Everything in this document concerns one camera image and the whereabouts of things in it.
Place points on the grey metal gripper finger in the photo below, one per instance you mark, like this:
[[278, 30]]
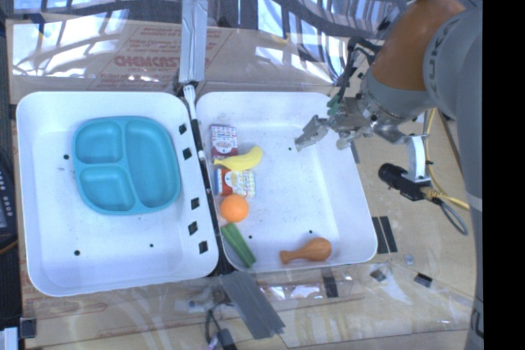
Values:
[[308, 141], [317, 125]]

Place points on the yellow banana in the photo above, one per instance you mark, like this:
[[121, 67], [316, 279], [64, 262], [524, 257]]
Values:
[[242, 162]]

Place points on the red and white carton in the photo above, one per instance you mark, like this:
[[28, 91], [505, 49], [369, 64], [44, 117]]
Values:
[[224, 140]]

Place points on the white plastic tray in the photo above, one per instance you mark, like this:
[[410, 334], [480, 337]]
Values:
[[295, 192], [106, 250]]

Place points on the green cucumber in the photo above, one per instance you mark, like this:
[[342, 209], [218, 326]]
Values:
[[238, 245]]

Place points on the brown chicken drumstick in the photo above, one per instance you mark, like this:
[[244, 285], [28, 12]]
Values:
[[313, 250]]

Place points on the brown cardboard board red print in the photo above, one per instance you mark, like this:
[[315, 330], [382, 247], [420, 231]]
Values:
[[135, 57]]

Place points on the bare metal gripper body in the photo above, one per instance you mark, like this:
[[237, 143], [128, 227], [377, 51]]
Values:
[[356, 119]]

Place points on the black cylinder on white bracket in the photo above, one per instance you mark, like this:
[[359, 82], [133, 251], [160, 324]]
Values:
[[412, 181]]

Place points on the blue divided plate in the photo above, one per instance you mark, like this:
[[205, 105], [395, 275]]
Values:
[[143, 160]]

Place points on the white and red can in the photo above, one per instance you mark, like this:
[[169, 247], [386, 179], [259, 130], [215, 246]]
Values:
[[238, 183]]

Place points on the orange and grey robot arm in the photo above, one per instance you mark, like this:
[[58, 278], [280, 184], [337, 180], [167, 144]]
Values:
[[451, 65]]

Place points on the orange fruit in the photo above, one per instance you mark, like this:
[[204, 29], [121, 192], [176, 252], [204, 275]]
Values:
[[234, 208]]

